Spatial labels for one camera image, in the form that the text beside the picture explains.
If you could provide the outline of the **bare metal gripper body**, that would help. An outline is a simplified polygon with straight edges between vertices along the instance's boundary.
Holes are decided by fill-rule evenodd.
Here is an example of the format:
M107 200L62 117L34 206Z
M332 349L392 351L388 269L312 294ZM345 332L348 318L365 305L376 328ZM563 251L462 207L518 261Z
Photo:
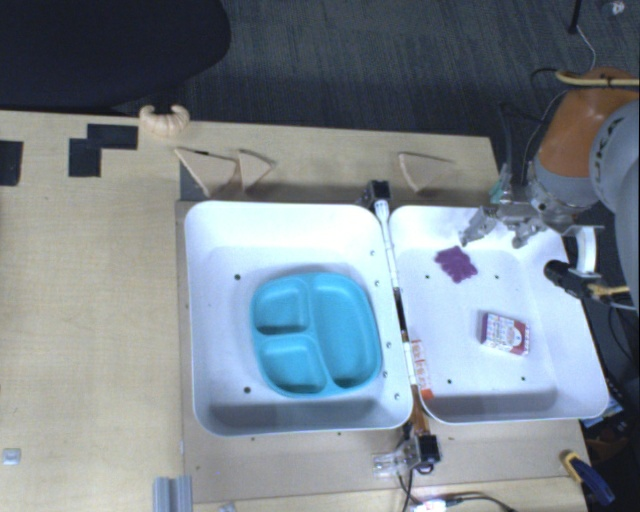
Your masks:
M498 219L513 231L518 223L532 223L564 233L580 213L580 207L545 192L529 195L504 194L493 198Z

